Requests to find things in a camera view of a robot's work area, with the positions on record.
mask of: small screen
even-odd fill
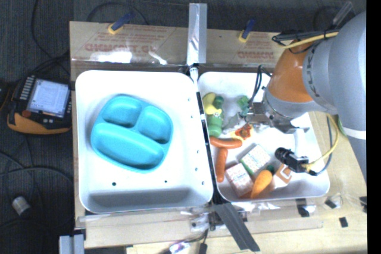
[[[27,110],[63,118],[69,94],[67,84],[36,79]]]

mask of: black connector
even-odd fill
[[[207,254],[208,245],[206,243],[201,243],[198,249],[198,254]]]
[[[306,156],[298,158],[290,149],[285,149],[283,147],[280,147],[275,151],[275,157],[296,173],[304,173],[305,168],[302,165],[308,164],[308,158]]]

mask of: black camera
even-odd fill
[[[301,156],[298,158],[290,149],[285,149],[283,147],[280,147],[275,151],[275,158],[287,165],[290,170],[296,173],[304,173],[305,168],[302,164],[308,163],[308,158],[306,156]]]

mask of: toy sausage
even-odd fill
[[[227,159],[227,149],[220,148],[220,150],[218,151],[217,160],[216,160],[217,182],[224,181],[226,159]]]
[[[233,149],[242,146],[242,141],[239,139],[219,139],[210,137],[210,144],[217,148]]]

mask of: yellow cable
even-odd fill
[[[329,120],[332,122],[334,128],[335,128],[335,133],[336,133],[336,138],[335,138],[335,141],[333,142],[333,145],[332,147],[326,152],[324,153],[321,157],[317,158],[315,161],[311,162],[311,163],[308,163],[308,164],[303,164],[302,166],[306,169],[306,172],[309,172],[311,170],[311,168],[321,159],[324,159],[326,157],[328,157],[334,150],[335,148],[337,147],[338,143],[339,143],[339,127],[337,126],[335,120],[333,119],[333,117],[330,115],[330,114],[327,114]]]
[[[310,37],[310,38],[307,38],[307,39],[303,39],[303,40],[301,40],[299,42],[290,43],[289,45],[281,46],[281,47],[284,48],[284,49],[289,49],[289,48],[293,48],[293,47],[296,47],[296,46],[304,45],[305,43],[308,43],[308,42],[315,42],[315,41],[320,40],[320,39],[334,37],[338,33],[339,32],[337,31],[337,32],[327,33],[325,35],[324,34],[317,35],[317,36]]]

